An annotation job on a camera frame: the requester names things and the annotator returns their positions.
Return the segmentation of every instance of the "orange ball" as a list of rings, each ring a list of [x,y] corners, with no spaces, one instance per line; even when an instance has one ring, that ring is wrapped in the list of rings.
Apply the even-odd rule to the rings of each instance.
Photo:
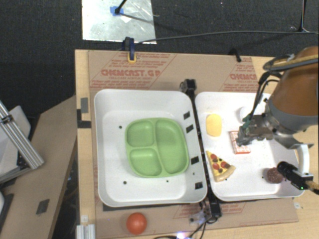
[[[144,232],[147,226],[147,220],[141,213],[133,213],[126,220],[126,227],[130,233],[139,235]]]

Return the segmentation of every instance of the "metal plate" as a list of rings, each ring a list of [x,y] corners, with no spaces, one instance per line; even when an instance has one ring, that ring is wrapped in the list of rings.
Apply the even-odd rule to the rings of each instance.
[[[115,15],[111,8],[121,2],[82,0],[83,39],[116,42],[122,42],[126,36],[135,42],[155,39],[151,0],[127,0],[123,13]]]

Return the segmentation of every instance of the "pizza slice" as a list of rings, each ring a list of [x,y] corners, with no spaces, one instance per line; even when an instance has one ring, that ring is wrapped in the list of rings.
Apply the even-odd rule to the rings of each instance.
[[[235,166],[228,164],[215,154],[209,152],[208,150],[206,151],[206,154],[213,170],[215,182],[220,182],[227,179],[235,171]]]

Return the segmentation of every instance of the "green plate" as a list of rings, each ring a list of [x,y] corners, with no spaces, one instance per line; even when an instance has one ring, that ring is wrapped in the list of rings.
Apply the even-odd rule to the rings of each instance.
[[[180,174],[189,164],[186,140],[172,119],[139,119],[125,131],[126,151],[132,170],[143,177]]]

